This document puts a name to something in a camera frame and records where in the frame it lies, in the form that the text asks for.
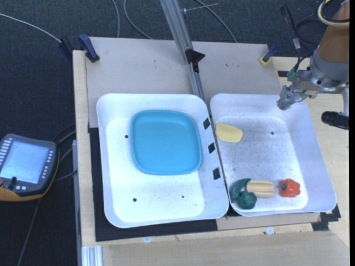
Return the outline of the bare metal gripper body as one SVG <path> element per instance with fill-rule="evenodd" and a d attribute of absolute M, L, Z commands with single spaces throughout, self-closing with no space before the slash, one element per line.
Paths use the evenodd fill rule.
<path fill-rule="evenodd" d="M 317 70 L 299 70 L 291 81 L 290 91 L 315 97 L 321 94 L 340 94 L 349 81 L 349 73 L 329 76 Z"/>

